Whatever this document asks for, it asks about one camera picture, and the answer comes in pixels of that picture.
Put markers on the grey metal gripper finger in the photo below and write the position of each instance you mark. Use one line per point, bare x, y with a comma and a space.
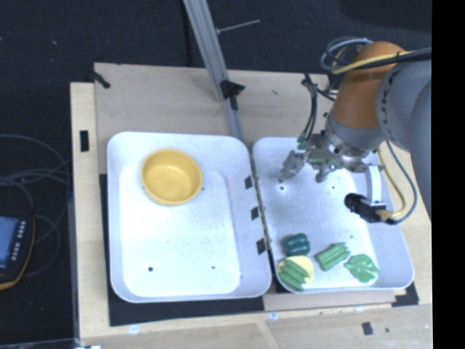
322, 173
291, 164

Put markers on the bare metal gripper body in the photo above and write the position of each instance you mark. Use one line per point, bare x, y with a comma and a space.
323, 153

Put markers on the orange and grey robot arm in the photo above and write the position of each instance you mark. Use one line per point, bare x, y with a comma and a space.
399, 115

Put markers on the white plastic tray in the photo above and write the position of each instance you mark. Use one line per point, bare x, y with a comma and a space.
181, 238
316, 216

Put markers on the dark green toy pepper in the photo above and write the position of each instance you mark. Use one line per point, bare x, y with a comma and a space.
296, 244

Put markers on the green toy bean bundle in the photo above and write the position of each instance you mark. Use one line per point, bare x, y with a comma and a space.
331, 256

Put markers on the green toy leaf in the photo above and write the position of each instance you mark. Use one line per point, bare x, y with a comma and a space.
361, 268

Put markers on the green and yellow toy vegetable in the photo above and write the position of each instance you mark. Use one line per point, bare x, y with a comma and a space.
294, 273

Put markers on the yellow bowl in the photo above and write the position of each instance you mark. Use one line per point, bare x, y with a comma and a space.
171, 176

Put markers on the brown cardboard board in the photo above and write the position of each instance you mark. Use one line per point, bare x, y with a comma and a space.
163, 100

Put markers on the black cylinder on white bracket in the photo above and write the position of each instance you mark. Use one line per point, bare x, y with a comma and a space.
365, 207

